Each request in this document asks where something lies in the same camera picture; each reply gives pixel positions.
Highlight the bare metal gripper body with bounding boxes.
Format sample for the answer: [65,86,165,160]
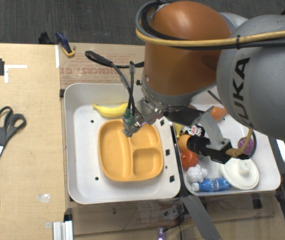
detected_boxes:
[131,97,167,128]

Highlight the orange divided plate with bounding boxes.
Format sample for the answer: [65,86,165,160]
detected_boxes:
[97,118,164,183]

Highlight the yellow banana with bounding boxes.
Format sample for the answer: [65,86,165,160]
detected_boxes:
[92,102,129,118]

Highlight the yellow toy food piece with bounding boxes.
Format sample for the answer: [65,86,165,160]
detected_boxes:
[174,122,184,138]

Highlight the orange ball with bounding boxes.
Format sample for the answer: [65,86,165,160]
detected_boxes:
[177,133,191,153]

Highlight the white plastic tray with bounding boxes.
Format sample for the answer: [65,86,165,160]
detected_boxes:
[63,82,182,205]
[169,90,281,197]

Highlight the printed white packet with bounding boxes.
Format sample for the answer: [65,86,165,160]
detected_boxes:
[181,124,203,138]

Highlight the red-orange round toy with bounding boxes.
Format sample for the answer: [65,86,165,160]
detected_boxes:
[180,149,199,170]

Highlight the orange carrot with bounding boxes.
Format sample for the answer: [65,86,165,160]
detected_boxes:
[210,105,228,121]

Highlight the white toy figure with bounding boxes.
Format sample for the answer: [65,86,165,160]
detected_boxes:
[185,164,208,184]

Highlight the blue plastic bottle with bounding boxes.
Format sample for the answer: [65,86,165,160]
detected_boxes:
[190,177,232,193]

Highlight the purple round toy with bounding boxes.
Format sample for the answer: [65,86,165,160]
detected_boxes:
[237,136,255,157]

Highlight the white round lid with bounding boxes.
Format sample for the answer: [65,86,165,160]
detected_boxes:
[219,157,260,191]

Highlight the black cylinder on white bracket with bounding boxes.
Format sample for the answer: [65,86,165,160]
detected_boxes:
[186,105,233,165]

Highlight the grey handled scissors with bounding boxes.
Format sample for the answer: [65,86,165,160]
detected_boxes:
[0,105,28,181]

